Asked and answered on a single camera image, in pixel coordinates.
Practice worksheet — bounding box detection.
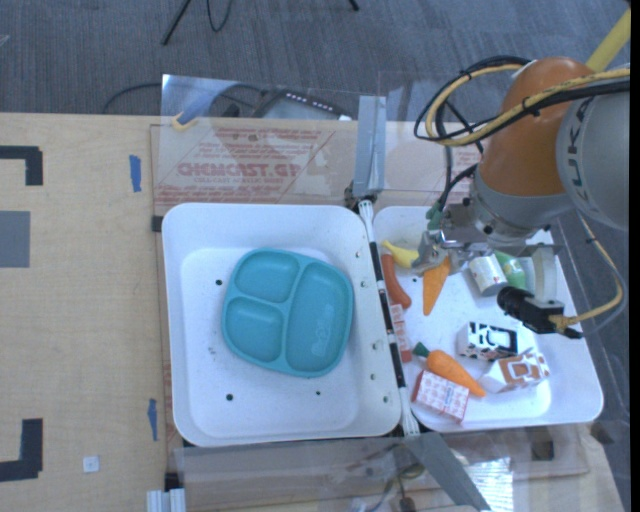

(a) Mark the white can with orange print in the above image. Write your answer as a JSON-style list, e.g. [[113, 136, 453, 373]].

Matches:
[[468, 253, 509, 298]]

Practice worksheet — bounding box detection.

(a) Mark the black cylinder on white bracket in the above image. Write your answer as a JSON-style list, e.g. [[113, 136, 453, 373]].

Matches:
[[496, 244, 567, 335]]

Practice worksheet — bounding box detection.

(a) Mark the black and white carton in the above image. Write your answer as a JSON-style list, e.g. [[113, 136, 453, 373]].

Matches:
[[455, 321, 537, 363]]

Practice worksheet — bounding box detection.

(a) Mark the yellow banana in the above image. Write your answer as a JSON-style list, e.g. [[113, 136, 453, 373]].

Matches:
[[381, 240, 421, 269]]

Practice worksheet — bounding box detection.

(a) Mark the orange red sausage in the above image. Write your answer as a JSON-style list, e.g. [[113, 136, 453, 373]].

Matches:
[[380, 253, 413, 310]]

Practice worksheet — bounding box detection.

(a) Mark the narrow red and white packet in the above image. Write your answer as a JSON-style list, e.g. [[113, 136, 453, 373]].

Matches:
[[389, 303, 414, 364]]

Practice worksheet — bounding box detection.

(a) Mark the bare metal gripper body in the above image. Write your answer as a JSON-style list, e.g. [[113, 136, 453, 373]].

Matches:
[[433, 198, 503, 260]]

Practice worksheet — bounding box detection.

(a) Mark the orange and white carton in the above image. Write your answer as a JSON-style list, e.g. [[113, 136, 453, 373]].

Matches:
[[479, 348, 552, 395]]

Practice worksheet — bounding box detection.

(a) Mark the teal divided plate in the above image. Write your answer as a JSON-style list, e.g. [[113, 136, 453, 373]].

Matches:
[[220, 247, 356, 379]]

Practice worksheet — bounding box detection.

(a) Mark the orange and white packet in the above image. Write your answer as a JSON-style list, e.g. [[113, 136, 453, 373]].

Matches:
[[410, 369, 472, 426]]

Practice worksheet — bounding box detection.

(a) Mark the orange carrot with green top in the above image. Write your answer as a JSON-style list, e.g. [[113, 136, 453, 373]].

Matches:
[[412, 341, 488, 400]]

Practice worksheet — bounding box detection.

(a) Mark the brown cardboard board red print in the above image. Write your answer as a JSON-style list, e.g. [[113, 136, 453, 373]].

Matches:
[[149, 117, 592, 482]]

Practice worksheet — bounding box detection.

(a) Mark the green bottle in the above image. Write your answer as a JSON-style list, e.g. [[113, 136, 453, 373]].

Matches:
[[494, 250, 528, 291]]

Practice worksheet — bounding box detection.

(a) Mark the white plastic tray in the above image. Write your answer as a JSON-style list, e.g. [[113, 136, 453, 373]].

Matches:
[[372, 204, 605, 433], [160, 202, 404, 448]]

